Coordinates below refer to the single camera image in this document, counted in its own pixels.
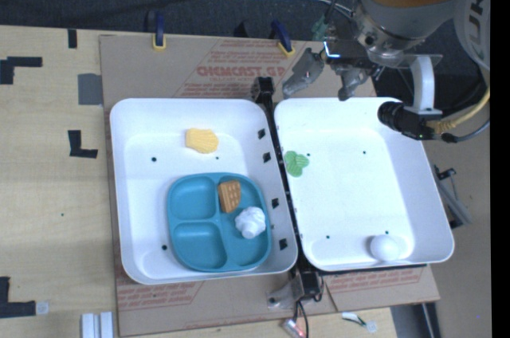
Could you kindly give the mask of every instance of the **white bracket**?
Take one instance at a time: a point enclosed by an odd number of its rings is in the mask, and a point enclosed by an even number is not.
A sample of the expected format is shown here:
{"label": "white bracket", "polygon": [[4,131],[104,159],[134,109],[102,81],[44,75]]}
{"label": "white bracket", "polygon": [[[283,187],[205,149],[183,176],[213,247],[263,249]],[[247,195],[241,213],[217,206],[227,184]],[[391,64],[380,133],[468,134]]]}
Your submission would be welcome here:
{"label": "white bracket", "polygon": [[113,317],[111,312],[81,314],[81,338],[113,338]]}
{"label": "white bracket", "polygon": [[437,112],[434,110],[435,80],[434,66],[429,56],[416,56],[410,65],[414,82],[413,110],[419,113]]}

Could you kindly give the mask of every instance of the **cracker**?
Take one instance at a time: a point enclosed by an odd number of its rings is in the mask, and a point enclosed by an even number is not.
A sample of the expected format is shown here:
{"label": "cracker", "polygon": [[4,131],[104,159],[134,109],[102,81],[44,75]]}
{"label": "cracker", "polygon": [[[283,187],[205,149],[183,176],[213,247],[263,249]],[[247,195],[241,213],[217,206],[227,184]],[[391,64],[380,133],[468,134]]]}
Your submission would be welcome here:
{"label": "cracker", "polygon": [[218,194],[222,211],[228,214],[239,206],[241,201],[241,184],[236,179],[220,183],[218,185]]}

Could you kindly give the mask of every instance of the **black tape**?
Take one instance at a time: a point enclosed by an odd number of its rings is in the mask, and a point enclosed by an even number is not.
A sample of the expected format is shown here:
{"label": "black tape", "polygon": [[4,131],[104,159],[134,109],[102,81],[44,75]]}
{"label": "black tape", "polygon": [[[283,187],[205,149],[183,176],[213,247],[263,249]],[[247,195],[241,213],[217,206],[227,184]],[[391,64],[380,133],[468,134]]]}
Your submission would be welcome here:
{"label": "black tape", "polygon": [[67,46],[70,49],[78,47],[78,34],[76,29],[67,29]]}
{"label": "black tape", "polygon": [[0,318],[36,315],[35,301],[24,303],[9,302],[9,277],[0,277]]}
{"label": "black tape", "polygon": [[14,83],[14,67],[7,61],[0,61],[0,85],[11,85]]}
{"label": "black tape", "polygon": [[0,61],[0,85],[14,83],[14,67],[42,67],[42,57],[7,57]]}
{"label": "black tape", "polygon": [[69,144],[71,152],[69,156],[77,156],[81,158],[97,158],[97,150],[84,150],[81,148],[81,131],[68,130]]}

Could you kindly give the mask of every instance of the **white ball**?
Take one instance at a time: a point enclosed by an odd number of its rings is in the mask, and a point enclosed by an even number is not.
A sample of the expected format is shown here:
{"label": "white ball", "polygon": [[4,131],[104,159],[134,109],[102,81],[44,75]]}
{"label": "white ball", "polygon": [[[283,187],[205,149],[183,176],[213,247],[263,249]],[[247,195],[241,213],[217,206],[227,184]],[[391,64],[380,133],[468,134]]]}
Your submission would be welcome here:
{"label": "white ball", "polygon": [[375,236],[370,243],[370,250],[380,261],[393,261],[400,256],[400,246],[389,234]]}

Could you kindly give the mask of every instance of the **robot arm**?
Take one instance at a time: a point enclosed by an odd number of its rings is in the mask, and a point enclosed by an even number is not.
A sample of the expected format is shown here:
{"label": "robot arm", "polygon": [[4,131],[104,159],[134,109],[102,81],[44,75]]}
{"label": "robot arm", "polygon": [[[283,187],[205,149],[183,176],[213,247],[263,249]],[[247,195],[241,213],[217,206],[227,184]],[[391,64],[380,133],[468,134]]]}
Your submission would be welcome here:
{"label": "robot arm", "polygon": [[[349,33],[365,51],[365,67],[359,69],[359,61],[354,64],[343,56],[346,49],[352,51],[352,44],[346,45],[342,26],[328,26],[319,37],[326,46],[324,63],[342,77],[339,98],[346,100],[346,87],[352,95],[353,88],[363,82],[352,76],[367,75],[375,66],[408,68],[414,78],[414,103],[383,104],[380,121],[416,140],[437,138],[450,129],[456,122],[441,122],[442,113],[434,108],[434,66],[442,56],[417,55],[410,49],[452,18],[464,50],[480,67],[490,70],[490,0],[356,0]],[[336,53],[337,57],[324,53]],[[290,91],[284,83],[284,93]]]}

